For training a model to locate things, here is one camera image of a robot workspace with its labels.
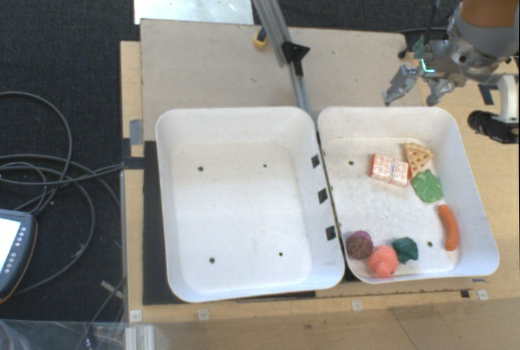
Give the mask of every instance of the white plastic bin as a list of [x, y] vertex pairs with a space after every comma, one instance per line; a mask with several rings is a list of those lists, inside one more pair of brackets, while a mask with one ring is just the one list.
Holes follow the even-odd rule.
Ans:
[[[455, 119], [435, 107], [331, 107], [318, 117], [324, 161], [340, 229], [344, 235], [368, 231], [375, 246], [408, 236], [418, 244], [418, 260], [400, 264], [379, 279], [366, 260], [347, 257], [351, 271], [368, 283], [491, 274], [499, 253], [484, 212]], [[369, 177], [371, 155], [404, 161], [404, 142], [418, 142], [435, 157], [427, 168], [440, 178], [444, 198], [423, 203], [409, 184], [399, 188]], [[453, 211], [459, 246], [444, 249], [437, 205]]]
[[202, 302], [333, 287], [345, 260], [311, 117], [170, 110], [156, 127], [171, 290]]

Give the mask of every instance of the black clamp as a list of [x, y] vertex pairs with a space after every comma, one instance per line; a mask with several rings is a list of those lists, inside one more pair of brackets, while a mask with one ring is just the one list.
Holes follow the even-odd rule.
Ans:
[[310, 51], [309, 47], [303, 45], [294, 44], [291, 41], [286, 41], [282, 44], [282, 51], [284, 52], [285, 61], [287, 63], [294, 64], [294, 70], [298, 77], [303, 77], [303, 68], [301, 66], [301, 60]]
[[491, 112], [475, 110], [468, 117], [468, 125], [481, 135], [489, 136], [501, 144], [518, 143], [518, 122], [506, 123]]

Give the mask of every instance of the green toy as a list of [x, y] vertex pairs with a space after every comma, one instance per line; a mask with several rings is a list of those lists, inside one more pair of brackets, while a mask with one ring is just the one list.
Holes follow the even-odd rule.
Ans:
[[417, 196], [425, 203], [438, 201], [444, 195], [439, 178], [430, 170], [419, 172], [411, 183]]
[[394, 240], [392, 247], [397, 253], [397, 259], [400, 263], [406, 263], [410, 259], [417, 261], [419, 257], [419, 251], [417, 244], [409, 237], [403, 237], [401, 239]]

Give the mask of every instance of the orange toy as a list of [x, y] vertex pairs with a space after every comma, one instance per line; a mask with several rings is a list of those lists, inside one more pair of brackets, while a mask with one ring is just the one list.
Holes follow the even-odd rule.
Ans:
[[398, 265], [396, 251], [386, 244], [375, 248], [368, 258], [368, 267], [379, 278], [388, 278], [396, 271]]
[[446, 231], [444, 246], [446, 250], [455, 250], [458, 246], [458, 227], [455, 216], [453, 216], [452, 210], [446, 204], [441, 204], [437, 211]]

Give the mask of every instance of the toy pizza slice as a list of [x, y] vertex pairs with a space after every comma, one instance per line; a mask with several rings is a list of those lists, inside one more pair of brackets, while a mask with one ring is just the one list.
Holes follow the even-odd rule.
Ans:
[[428, 164], [428, 162], [433, 158], [433, 155], [433, 151], [426, 146], [414, 143], [405, 144], [406, 161], [409, 164], [412, 178], [415, 177], [426, 164]]

